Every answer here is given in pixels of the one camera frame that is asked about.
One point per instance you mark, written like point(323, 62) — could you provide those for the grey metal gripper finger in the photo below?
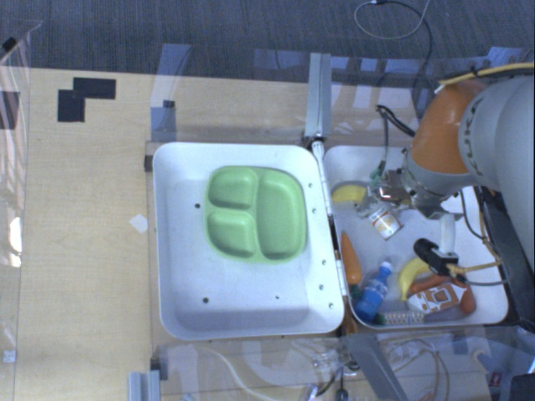
point(365, 209)

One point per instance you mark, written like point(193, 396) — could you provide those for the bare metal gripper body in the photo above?
point(395, 190)

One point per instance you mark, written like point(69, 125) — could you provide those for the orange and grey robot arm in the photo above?
point(497, 132)

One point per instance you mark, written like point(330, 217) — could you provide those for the yellow toy fruit slice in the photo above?
point(346, 194)

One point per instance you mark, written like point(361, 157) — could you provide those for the white and orange can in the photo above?
point(386, 223)

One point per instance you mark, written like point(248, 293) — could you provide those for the white plastic tray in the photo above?
point(234, 303)
point(422, 232)

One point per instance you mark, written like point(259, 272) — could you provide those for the orange carrot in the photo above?
point(351, 261)

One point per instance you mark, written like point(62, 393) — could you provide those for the yellow banana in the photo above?
point(407, 278)

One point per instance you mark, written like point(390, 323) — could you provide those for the blue plastic bottle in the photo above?
point(373, 295)

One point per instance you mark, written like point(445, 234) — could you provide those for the green divided plate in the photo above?
point(276, 215)

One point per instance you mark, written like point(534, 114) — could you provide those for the white and brown carton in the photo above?
point(436, 299)

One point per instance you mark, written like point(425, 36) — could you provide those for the patterned bottle with green cap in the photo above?
point(403, 318)

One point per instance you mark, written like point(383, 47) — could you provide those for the orange-brown sausage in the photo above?
point(468, 301)

